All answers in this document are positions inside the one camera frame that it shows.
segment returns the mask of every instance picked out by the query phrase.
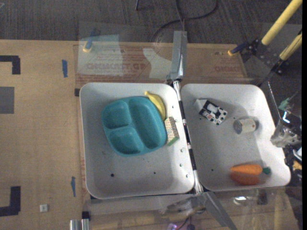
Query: black cable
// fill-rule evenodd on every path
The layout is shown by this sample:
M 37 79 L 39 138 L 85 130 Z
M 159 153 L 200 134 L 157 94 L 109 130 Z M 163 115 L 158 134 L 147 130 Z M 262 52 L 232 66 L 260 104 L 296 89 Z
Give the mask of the black cable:
M 176 229 L 176 230 L 180 230 L 180 229 L 182 229 L 183 228 L 183 226 L 188 222 L 188 219 L 189 219 L 189 217 L 188 218 L 186 218 L 186 220 L 184 221 L 184 223 L 178 228 L 178 229 Z
M 205 18 L 205 17 L 207 17 L 208 15 L 212 14 L 212 13 L 216 10 L 216 8 L 217 8 L 217 0 L 213 0 L 213 2 L 214 2 L 213 8 L 212 8 L 208 13 L 202 14 L 202 15 L 200 15 L 200 16 L 184 18 L 184 17 L 182 16 L 182 13 L 181 13 L 179 0 L 176 0 L 176 11 L 177 11 L 177 14 L 178 14 L 179 19 L 173 20 L 173 21 L 170 21 L 170 22 L 167 22 L 167 23 L 165 23 L 164 25 L 160 26 L 159 29 L 158 29 L 158 30 L 154 33 L 154 35 L 152 36 L 151 41 L 153 41 L 153 38 L 154 38 L 161 30 L 163 30 L 164 28 L 168 27 L 168 26 L 171 25 L 171 24 L 181 22 L 182 30 L 184 31 L 184 30 L 185 30 L 185 22 L 186 22 L 186 21 L 202 19 L 202 18 Z

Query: toy banana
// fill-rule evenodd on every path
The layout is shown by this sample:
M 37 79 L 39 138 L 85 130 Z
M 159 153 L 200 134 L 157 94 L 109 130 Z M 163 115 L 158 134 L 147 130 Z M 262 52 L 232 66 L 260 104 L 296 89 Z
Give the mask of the toy banana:
M 165 106 L 164 106 L 164 103 L 163 103 L 161 97 L 157 94 L 150 94 L 150 93 L 148 93 L 148 91 L 146 91 L 144 94 L 156 106 L 156 108 L 158 109 L 158 111 L 159 111 L 159 113 L 162 117 L 162 120 L 164 121 L 166 119 L 166 110 L 165 110 Z

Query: white bin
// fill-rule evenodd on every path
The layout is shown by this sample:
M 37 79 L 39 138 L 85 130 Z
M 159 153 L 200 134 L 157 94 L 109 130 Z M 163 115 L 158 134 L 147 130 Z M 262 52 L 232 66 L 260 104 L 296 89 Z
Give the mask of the white bin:
M 108 144 L 100 114 L 108 103 L 149 91 L 162 97 L 167 116 L 174 117 L 179 141 L 145 155 L 122 157 Z M 284 186 L 291 175 L 284 153 L 270 142 L 275 126 L 263 92 L 253 85 L 187 84 L 181 91 L 201 184 L 212 191 Z M 206 98 L 228 111 L 216 126 L 200 116 L 193 103 Z M 80 92 L 85 176 L 89 193 L 100 199 L 184 194 L 194 187 L 193 169 L 181 120 L 177 94 L 165 84 L 89 83 Z M 254 116 L 260 127 L 238 135 L 234 118 Z M 272 174 L 255 186 L 239 186 L 229 178 L 229 168 L 245 162 L 269 166 Z

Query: can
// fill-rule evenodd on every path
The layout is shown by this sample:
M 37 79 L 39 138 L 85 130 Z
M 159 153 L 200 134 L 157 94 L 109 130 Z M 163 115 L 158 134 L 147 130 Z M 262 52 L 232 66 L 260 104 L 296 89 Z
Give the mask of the can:
M 238 119 L 234 122 L 234 129 L 237 134 L 253 132 L 257 129 L 257 123 L 252 118 Z

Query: blue plastic plate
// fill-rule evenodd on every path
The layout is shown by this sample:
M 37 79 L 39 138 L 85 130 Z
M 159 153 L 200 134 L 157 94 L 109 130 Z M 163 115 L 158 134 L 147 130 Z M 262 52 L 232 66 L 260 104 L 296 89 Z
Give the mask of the blue plastic plate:
M 166 143 L 164 122 L 146 97 L 129 97 L 108 104 L 101 120 L 108 142 L 119 155 L 142 155 Z

